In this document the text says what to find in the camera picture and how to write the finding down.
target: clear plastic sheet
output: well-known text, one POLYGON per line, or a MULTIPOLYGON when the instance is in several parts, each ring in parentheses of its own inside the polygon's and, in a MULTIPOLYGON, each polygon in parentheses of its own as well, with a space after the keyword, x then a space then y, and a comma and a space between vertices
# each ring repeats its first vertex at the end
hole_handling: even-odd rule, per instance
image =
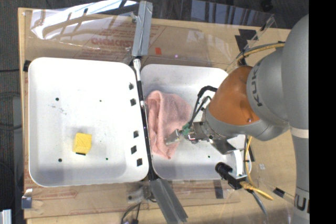
MULTIPOLYGON (((134 16, 139 15, 140 2, 61 1, 65 0, 59 0, 58 4, 57 0, 51 0, 55 9, 19 9, 21 70, 30 61, 45 56, 130 63, 136 29, 134 16), (80 5, 67 7, 69 2, 80 5), (122 46, 122 42, 117 40, 123 40, 125 45, 122 46)), ((243 50, 267 42, 285 41, 288 33, 270 28, 275 27, 271 14, 193 0, 146 1, 153 4, 153 13, 148 55, 143 56, 142 66, 163 63, 219 67, 230 72, 237 66, 236 60, 243 50)), ((260 57, 248 58, 248 64, 253 65, 260 57)), ((136 199, 132 196, 137 195, 139 189, 148 188, 146 180, 54 188, 43 188, 32 181, 27 167, 29 135, 25 111, 28 108, 28 83, 27 72, 21 71, 24 93, 24 191, 32 190, 30 194, 33 200, 32 208, 25 210, 25 218, 32 223, 44 223, 45 217, 57 217, 59 223, 84 223, 85 220, 88 223, 120 223, 127 208, 141 200, 140 223, 165 223, 155 200, 146 195, 136 199)), ((253 179, 268 193, 276 188, 285 192, 283 197, 274 194, 274 201, 262 200, 268 217, 251 194, 242 189, 233 190, 225 180, 170 182, 188 214, 188 223, 290 223, 295 159, 293 151, 285 156, 275 151, 279 143, 292 147, 289 134, 267 143, 252 143, 253 150, 258 152, 253 163, 253 179), (280 168, 287 167, 289 177, 282 175, 281 169, 277 171, 271 167, 271 161, 276 162, 280 156, 284 161, 280 168)))

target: chair wheel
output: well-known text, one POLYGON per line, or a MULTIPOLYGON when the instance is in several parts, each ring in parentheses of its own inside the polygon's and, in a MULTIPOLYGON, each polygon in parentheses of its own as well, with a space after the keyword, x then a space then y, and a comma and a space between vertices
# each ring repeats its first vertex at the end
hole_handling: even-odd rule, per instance
POLYGON ((262 7, 262 9, 263 9, 264 12, 268 12, 271 9, 273 9, 272 2, 271 1, 267 1, 267 0, 263 0, 261 2, 261 7, 262 7))

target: yellow sponge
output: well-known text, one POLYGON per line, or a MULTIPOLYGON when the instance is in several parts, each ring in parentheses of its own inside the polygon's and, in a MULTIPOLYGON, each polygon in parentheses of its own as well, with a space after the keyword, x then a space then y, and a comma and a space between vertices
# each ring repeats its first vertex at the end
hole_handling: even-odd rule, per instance
POLYGON ((87 154, 91 149, 91 134, 77 133, 74 139, 73 152, 87 154))

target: yellow cable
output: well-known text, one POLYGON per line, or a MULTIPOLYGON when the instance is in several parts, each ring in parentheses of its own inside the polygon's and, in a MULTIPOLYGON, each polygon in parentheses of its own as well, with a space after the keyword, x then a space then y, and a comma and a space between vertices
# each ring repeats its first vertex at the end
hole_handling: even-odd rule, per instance
POLYGON ((247 145, 246 145, 246 149, 245 149, 245 156, 244 156, 245 170, 246 170, 246 174, 247 174, 247 178, 248 178, 249 183, 246 182, 246 181, 241 181, 240 184, 244 189, 253 190, 253 191, 259 193, 260 195, 262 195, 264 198, 269 199, 269 200, 273 200, 272 196, 270 196, 266 192, 258 189, 256 187, 256 185, 254 184, 252 178, 251 178, 250 171, 248 169, 248 164, 247 164, 247 153, 248 153, 248 150, 249 150, 250 145, 251 145, 251 140, 252 140, 252 136, 250 136, 247 140, 247 145))
POLYGON ((285 43, 276 43, 276 44, 272 44, 272 45, 268 45, 268 46, 264 46, 261 48, 256 48, 256 49, 251 49, 245 53, 243 53, 241 56, 239 56, 236 60, 236 62, 239 62, 240 60, 242 60, 243 58, 248 57, 251 54, 255 54, 256 52, 260 52, 263 50, 268 50, 268 49, 274 49, 274 48, 281 48, 285 45, 285 43))

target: towel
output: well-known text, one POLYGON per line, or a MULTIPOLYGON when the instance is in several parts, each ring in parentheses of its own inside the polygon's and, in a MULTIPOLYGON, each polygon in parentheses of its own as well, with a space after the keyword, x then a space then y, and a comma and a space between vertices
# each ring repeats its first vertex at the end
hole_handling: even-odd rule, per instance
POLYGON ((153 154, 170 159, 178 143, 166 146, 164 138, 182 129, 191 116, 191 106, 174 93, 152 91, 145 100, 148 106, 148 130, 153 154))

